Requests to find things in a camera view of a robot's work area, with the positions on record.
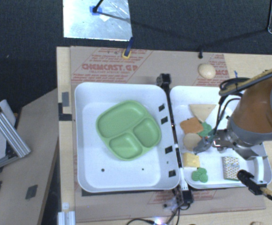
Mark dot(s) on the orange square biscuit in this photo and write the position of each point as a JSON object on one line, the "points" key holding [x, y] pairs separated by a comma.
{"points": [[191, 125]]}

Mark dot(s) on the small patterned carton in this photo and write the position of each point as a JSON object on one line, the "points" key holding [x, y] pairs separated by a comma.
{"points": [[230, 168]]}

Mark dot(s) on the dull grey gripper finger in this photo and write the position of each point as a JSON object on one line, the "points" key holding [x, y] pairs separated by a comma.
{"points": [[199, 147], [209, 139]]}

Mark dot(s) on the beige pizza slice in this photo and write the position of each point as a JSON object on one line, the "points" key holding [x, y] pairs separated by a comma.
{"points": [[202, 111]]}

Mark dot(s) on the green lettuce leaf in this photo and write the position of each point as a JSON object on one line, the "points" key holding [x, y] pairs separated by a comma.
{"points": [[206, 129]]}

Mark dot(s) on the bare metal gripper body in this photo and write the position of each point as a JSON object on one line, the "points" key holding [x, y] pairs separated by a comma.
{"points": [[224, 140]]}

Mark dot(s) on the brown cardboard board red print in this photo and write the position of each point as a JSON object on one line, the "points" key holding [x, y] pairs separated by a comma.
{"points": [[117, 64]]}

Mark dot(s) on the green divided plate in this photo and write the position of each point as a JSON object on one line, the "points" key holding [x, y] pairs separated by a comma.
{"points": [[126, 128]]}

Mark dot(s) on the round beige biscuit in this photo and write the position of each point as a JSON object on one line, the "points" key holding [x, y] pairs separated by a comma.
{"points": [[191, 141]]}

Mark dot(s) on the beige egg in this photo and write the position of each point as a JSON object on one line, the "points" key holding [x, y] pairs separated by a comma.
{"points": [[206, 71]]}

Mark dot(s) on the black cylinder on white bracket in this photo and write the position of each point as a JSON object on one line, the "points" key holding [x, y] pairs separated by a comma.
{"points": [[251, 180]]}

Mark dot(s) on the white plastic tray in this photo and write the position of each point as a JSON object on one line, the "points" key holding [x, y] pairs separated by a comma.
{"points": [[215, 170], [91, 149]]}

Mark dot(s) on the yellow cheese piece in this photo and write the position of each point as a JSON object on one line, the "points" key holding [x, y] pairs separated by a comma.
{"points": [[191, 160]]}

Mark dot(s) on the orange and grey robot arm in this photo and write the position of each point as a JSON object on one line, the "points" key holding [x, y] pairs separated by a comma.
{"points": [[255, 107]]}

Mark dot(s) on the thin black and white rod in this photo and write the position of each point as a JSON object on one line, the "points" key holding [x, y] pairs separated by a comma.
{"points": [[173, 130]]}

